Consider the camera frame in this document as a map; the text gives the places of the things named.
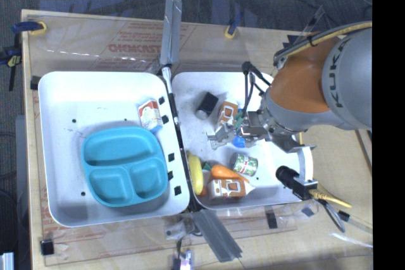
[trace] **wooden surface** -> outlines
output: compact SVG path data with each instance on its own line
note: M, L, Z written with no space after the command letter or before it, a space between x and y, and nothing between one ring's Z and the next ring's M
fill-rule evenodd
M36 11L23 11L22 20L28 14ZM180 58L195 67L198 49L206 50L206 55L214 58L211 46L207 47L209 35L223 33L223 27L212 25L193 25L198 33L192 33L182 49ZM266 73L271 73L271 55L282 47L286 41L287 32L274 30L255 30L241 28L238 31L239 41L244 45L238 53L246 56L257 67L268 67ZM217 47L221 46L221 38L217 38ZM25 94L25 117L27 126L28 153L28 187L29 187L29 216L32 269L48 269L46 258L41 255L40 241L44 239L41 210L41 169L43 169L42 153L37 146L37 130L35 129L34 105L35 92L30 90L31 59L27 33L23 34L23 73ZM225 44L223 48L234 45ZM305 144L316 144L313 150L315 178L330 192L353 205L345 209L333 205L356 217L364 224L372 227L372 179L370 158L365 156L365 148L360 144L358 134L354 131L343 131L329 126L315 126L303 136ZM326 212L319 207L312 218L292 212L295 219L294 230L281 231L269 235L244 237L236 239L242 249L242 258L232 262L219 263L206 243L189 246L193 253L194 265L198 269L369 269L372 265L373 235L346 224L346 232L341 233L332 223ZM96 248L92 244L83 244L83 249ZM175 249L163 249L154 252L128 254L82 262L64 263L52 266L52 269L171 269Z

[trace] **black object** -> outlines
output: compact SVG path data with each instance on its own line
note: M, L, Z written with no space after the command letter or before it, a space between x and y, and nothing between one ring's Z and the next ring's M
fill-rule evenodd
M43 240L40 242L40 253L42 255L54 254L53 242L51 240Z
M269 229L277 228L277 219L276 215L274 212L267 212L266 213L266 218L267 218L267 225Z
M39 80L41 79L41 77L37 77L37 76L32 76L31 78L31 84L30 84L30 89L31 90L38 90L38 84L39 84Z
M301 212L303 214L307 215L307 217L311 217L311 216L315 215L315 213L308 207L305 207L305 208L301 209Z
M180 195L182 193L182 187L177 186L175 187L175 196Z
M348 222L348 220L350 218L350 215L348 213L346 213L344 211L339 211L339 212L337 212L337 214L339 215L341 220Z
M213 112L218 97L214 96L211 92L207 92L204 99L197 108L196 116L200 120L206 120Z
M314 181L313 184L303 184L298 182L295 178L299 177L299 173L287 166L281 166L276 170L276 178L281 181L283 185L292 189L292 193L302 200L312 199L309 193L310 189L316 189L318 182Z
M181 259L174 259L173 260L173 267L171 270L180 270L182 266L182 260Z
M166 124L169 121L169 117L167 117L167 115L163 115L162 116L162 122L163 124Z
M253 72L260 80L262 80L265 84L271 85L269 81L263 76L262 72L260 72L252 63L249 61L243 62L242 64L242 72L244 75L247 75L249 72Z

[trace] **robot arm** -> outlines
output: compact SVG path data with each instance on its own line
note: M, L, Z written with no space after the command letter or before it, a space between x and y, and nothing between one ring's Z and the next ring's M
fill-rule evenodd
M337 38L339 32L353 30L357 31ZM361 23L318 34L279 51L274 57L279 71L268 83L260 108L246 111L246 104L234 127L219 129L208 137L212 148L238 135L247 147L264 139L290 153L302 147L297 134L311 126L371 130L371 47L371 23ZM244 63L242 70L245 76L249 74L251 83L252 74L263 77L250 63Z

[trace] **wooden table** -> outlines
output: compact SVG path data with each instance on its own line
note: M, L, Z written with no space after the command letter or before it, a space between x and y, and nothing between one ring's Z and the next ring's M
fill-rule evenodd
M60 19L61 24L71 18L85 18L93 21L116 20L112 17L94 15L22 11L22 21L32 19L34 16L37 17L36 20L41 20L41 17L55 17L55 19ZM142 24L150 22L129 18L120 18L120 20L141 22ZM183 23L182 29L184 34L180 60L184 64L178 67L178 71L198 69L201 61L215 63L218 58L222 61L226 60L229 64L217 67L217 69L231 69L235 68L238 62L247 58L262 72L274 74L276 71L270 68L273 54L282 48L282 42L287 42L287 34L298 34L280 30L239 28L235 39L228 40L223 36L223 26ZM69 69L70 62L66 63L66 60L72 60L73 64L76 57L74 55L65 56L63 62L58 61L59 66L55 63L56 61L50 59L43 59L38 64L38 57L32 52L32 46L30 46L31 37L28 32L24 32L22 39L32 269L171 269L176 254L173 244L169 247L165 245L165 248L152 252L141 253L137 250L135 254L130 251L127 251L126 254L125 251L122 251L122 253L111 253L110 257L106 257L108 253L105 253L99 254L99 257L95 259L77 262L66 262L66 258L69 260L69 253L73 249L69 244L58 247L59 252L65 249L65 254L59 253L56 258L51 255L44 257L41 254L40 242L44 236L52 233L53 221L43 204L46 200L46 186L44 186L44 160L38 119L39 104L37 91L31 89L31 81L33 76L46 73L46 71L58 70L58 68ZM353 205L352 209L338 205L334 205L334 207L348 212L353 219L368 224L372 228L371 141L366 132L343 131L331 126L315 126L304 134L303 139L306 144L317 145L313 151L316 179L334 195ZM294 226L289 227L289 230L265 235L258 235L257 231L253 231L253 236L241 235L240 238L237 238L236 242L243 251L240 260L220 263L209 245L204 242L198 242L187 248L192 251L194 265L198 269L256 269L261 267L263 269L290 269L291 264L295 264L294 269L369 269L371 267L373 262L372 234L351 224L346 224L346 232L341 233L323 209L320 209L312 218L304 219L296 214L294 206L292 206L289 216L295 221ZM240 222L240 229L243 230L243 222ZM77 231L76 239L80 236L78 233L80 230ZM82 241L83 244L78 245L80 249L79 252L75 252L76 254L85 255L86 249L103 249L97 246L97 240L83 239Z

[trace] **white sink basin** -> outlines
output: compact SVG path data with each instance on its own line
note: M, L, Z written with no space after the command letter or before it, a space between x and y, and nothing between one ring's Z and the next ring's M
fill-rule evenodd
M108 207L89 190L81 162L84 139L99 130L141 126L138 107L163 100L168 118L155 133L173 175L163 195L141 204ZM63 226L77 227L178 214L190 193L166 87L150 73L50 72L39 82L40 120L49 211Z
M261 89L267 85L256 80ZM175 94L180 129L184 149L197 155L201 161L212 161L229 167L232 154L238 152L258 159L258 168L254 176L244 175L255 189L241 199L211 200L207 195L196 196L197 200L208 209L224 209L238 207L254 207L275 204L288 204L300 201L292 190L285 188L276 178L276 170L280 166L299 169L299 157L296 153L287 154L271 142L257 141L250 148L238 148L231 143L216 150L211 148L207 135L214 135L218 112L221 103L227 99L236 102L239 108L244 106L245 83L242 72L182 72L173 78L173 93ZM196 118L195 111L206 92L217 96L218 103L206 120ZM259 91L254 89L248 111L256 111L260 107ZM203 173L204 186L209 181L209 172Z

